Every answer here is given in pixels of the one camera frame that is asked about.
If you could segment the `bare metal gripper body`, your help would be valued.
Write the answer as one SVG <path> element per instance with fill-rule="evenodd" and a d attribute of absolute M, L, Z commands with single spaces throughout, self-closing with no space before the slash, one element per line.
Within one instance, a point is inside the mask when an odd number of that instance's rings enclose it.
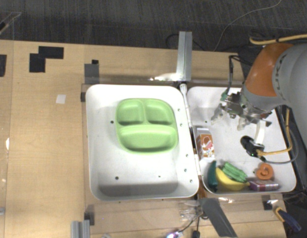
<path fill-rule="evenodd" d="M 232 93 L 230 95 L 228 95 L 227 92 L 223 92 L 220 100 L 226 103 L 224 106 L 225 112 L 227 112 L 232 119 L 238 116 L 239 118 L 247 118 L 249 124 L 257 124 L 261 121 L 267 127 L 272 124 L 272 122 L 265 120 L 272 114 L 272 111 L 263 111 L 253 106 L 241 92 Z"/>

